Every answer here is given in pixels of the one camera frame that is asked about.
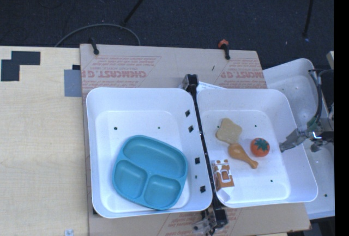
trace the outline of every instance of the light wood surface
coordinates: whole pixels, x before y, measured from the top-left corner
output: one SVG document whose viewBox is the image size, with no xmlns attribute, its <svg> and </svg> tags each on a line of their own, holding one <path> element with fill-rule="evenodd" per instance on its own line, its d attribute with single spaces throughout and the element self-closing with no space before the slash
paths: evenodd
<svg viewBox="0 0 349 236">
<path fill-rule="evenodd" d="M 0 82 L 1 235 L 88 235 L 81 98 L 64 96 L 64 69 L 79 49 L 40 51 L 41 64 L 21 65 L 20 80 Z"/>
</svg>

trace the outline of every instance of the dark floor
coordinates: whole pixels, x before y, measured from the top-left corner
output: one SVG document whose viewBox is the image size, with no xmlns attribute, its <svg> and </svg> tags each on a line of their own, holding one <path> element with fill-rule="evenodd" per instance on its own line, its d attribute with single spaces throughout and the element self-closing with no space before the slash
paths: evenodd
<svg viewBox="0 0 349 236">
<path fill-rule="evenodd" d="M 78 47 L 93 37 L 97 44 L 217 49 L 226 39 L 230 49 L 257 51 L 263 69 L 298 58 L 330 68 L 334 0 L 144 0 L 130 13 L 138 1 L 0 0 L 0 45 Z M 322 82 L 330 105 L 333 74 Z"/>
</svg>

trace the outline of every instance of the blue plate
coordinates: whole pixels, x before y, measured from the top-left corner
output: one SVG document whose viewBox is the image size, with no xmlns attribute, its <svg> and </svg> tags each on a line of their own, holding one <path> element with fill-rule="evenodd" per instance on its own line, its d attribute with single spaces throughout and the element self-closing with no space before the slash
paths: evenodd
<svg viewBox="0 0 349 236">
<path fill-rule="evenodd" d="M 115 190 L 135 203 L 166 210 L 182 194 L 188 162 L 177 148 L 136 135 L 123 144 L 112 172 Z"/>
</svg>

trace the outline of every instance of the toy tomato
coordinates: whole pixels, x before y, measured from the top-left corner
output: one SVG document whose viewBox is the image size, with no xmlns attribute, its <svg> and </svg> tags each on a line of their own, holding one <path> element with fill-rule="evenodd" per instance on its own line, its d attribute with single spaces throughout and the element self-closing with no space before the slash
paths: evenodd
<svg viewBox="0 0 349 236">
<path fill-rule="evenodd" d="M 258 157 L 263 157 L 269 154 L 270 145 L 263 138 L 255 138 L 251 141 L 251 152 Z"/>
</svg>

